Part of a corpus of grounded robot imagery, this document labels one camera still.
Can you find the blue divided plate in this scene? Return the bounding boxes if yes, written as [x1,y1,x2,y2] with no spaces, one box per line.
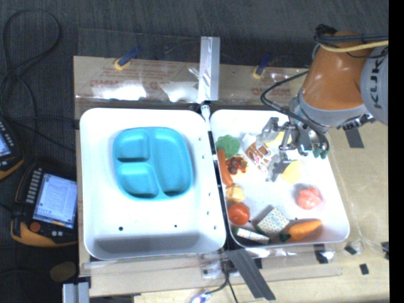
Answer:
[112,126,194,201]

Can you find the green broccoli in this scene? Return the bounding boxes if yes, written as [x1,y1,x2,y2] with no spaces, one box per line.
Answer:
[215,134,241,158]

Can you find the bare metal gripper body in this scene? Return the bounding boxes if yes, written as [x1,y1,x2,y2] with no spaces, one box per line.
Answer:
[283,121,330,158]

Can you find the orange sausage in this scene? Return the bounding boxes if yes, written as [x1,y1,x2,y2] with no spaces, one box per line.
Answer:
[217,148,234,187]

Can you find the orange carrot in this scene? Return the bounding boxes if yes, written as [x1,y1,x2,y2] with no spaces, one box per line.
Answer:
[278,218,323,243]

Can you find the red tomato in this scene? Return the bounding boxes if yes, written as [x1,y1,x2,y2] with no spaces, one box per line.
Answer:
[227,201,251,226]

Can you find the orange tangerine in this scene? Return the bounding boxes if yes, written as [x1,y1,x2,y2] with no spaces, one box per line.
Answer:
[295,186,324,211]

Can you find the white green patterned carton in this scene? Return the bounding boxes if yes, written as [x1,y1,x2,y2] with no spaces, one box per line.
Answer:
[256,207,290,237]

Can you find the orange and white packet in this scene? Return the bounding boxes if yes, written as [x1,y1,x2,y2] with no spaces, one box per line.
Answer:
[244,141,273,172]

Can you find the yellow bread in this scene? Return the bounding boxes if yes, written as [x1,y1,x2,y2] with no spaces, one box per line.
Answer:
[225,184,246,203]

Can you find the brown cardboard board red print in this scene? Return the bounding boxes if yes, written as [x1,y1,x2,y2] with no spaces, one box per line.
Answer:
[73,55,364,297]

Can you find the white plastic tray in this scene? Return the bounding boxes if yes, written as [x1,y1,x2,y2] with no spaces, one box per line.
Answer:
[79,107,227,261]
[209,109,350,249]

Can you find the dark red grapes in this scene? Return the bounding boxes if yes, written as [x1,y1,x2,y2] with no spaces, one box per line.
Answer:
[225,155,249,175]

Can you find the yellow banana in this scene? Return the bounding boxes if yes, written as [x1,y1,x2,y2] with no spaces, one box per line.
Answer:
[264,131,293,148]

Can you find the yellow lemon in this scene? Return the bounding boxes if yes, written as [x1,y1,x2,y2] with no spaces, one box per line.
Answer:
[279,159,306,185]

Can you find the white flat carton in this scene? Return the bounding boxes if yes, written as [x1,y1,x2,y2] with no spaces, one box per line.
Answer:
[234,227,271,246]

